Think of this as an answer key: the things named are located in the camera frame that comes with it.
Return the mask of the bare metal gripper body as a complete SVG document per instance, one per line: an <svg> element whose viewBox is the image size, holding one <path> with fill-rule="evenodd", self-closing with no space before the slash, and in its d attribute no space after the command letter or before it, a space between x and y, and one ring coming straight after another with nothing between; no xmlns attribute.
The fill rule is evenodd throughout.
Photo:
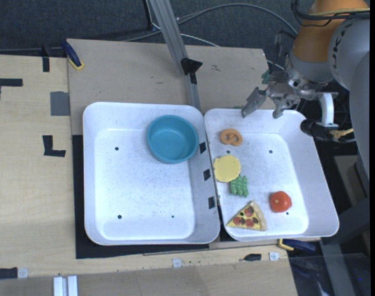
<svg viewBox="0 0 375 296"><path fill-rule="evenodd" d="M328 82L315 83L299 75L292 78L286 72L278 71L271 74L265 93L277 107L289 107L301 99L315 100L327 85Z"/></svg>

